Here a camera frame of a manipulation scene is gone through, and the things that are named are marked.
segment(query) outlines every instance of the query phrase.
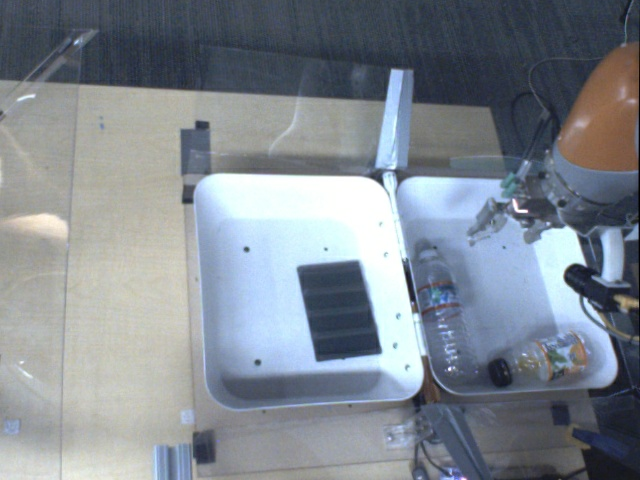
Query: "bottle cap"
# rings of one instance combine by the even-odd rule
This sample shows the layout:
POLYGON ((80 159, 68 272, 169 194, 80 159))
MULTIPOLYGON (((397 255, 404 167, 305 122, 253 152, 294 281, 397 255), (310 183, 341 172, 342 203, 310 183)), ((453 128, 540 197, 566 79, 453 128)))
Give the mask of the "bottle cap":
POLYGON ((513 382, 509 365, 503 358, 494 359, 489 363, 489 377, 491 381, 499 388, 504 388, 513 382))

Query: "wooden surface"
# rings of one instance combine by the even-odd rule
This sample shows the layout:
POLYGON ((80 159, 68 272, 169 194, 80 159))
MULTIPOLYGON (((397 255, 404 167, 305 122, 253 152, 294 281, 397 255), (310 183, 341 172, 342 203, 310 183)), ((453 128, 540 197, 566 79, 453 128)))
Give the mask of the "wooden surface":
MULTIPOLYGON (((245 159, 299 150, 312 159, 333 152, 348 163, 371 152, 381 108, 373 102, 80 88, 64 320, 65 480, 146 480, 153 446, 188 442, 194 430, 181 422, 183 411, 194 408, 194 375, 179 130, 209 120, 214 149, 245 159)), ((446 165, 452 155, 499 154, 487 109, 416 105, 412 124, 412 154, 434 166, 446 165)), ((556 463, 567 470, 581 461, 575 449, 545 453, 548 460, 559 454, 556 463)), ((48 478, 57 478, 55 454, 50 459, 48 478)), ((526 457, 540 459, 534 452, 526 457)), ((515 464, 521 457, 508 460, 515 464)), ((242 475, 409 477, 405 459, 242 475)))

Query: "clear water bottle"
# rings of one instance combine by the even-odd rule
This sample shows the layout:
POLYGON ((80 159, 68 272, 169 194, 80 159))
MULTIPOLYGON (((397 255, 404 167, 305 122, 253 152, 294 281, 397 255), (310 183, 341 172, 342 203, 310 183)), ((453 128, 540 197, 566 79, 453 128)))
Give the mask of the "clear water bottle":
POLYGON ((434 372, 451 381, 471 380, 478 364, 451 269, 433 247, 422 242, 413 274, 434 372))
POLYGON ((489 363, 489 376, 498 387, 551 382, 584 371, 589 348, 585 336, 574 331, 521 343, 489 363))

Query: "white cable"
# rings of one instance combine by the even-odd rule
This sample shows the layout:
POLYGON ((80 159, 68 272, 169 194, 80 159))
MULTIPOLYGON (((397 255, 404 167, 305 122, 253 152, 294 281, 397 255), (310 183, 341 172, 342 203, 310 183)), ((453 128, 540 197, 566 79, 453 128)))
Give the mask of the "white cable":
POLYGON ((627 14, 624 16, 624 42, 622 44, 627 44, 627 40, 629 39, 629 35, 627 34, 627 25, 629 23, 629 15, 631 14, 631 9, 633 8, 633 3, 636 0, 631 0, 629 2, 629 8, 627 9, 627 14))
POLYGON ((590 61, 600 60, 602 58, 603 57, 589 57, 589 58, 587 57, 549 57, 547 59, 539 60, 533 66, 531 66, 531 68, 529 68, 529 75, 527 77, 527 80, 529 82, 529 89, 531 89, 531 94, 533 94, 533 97, 538 102, 538 105, 540 105, 540 108, 542 108, 542 110, 546 110, 547 112, 551 112, 551 110, 549 110, 545 106, 545 104, 542 102, 542 99, 540 98, 540 96, 538 96, 538 93, 536 92, 535 87, 533 86, 532 75, 533 75, 533 72, 538 68, 538 66, 540 66, 541 64, 545 64, 547 62, 553 62, 553 61, 590 62, 590 61))

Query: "bottle label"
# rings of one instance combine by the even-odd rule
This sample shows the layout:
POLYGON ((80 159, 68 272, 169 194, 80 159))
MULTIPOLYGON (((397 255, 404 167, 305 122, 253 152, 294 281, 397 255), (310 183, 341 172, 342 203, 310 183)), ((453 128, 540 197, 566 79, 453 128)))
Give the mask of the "bottle label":
POLYGON ((544 354, 547 380, 574 375, 587 367, 587 350, 574 332, 558 334, 553 338, 536 341, 544 354))
POLYGON ((418 303, 422 316, 440 309, 460 307, 458 291, 451 281, 428 284, 419 288, 418 303))

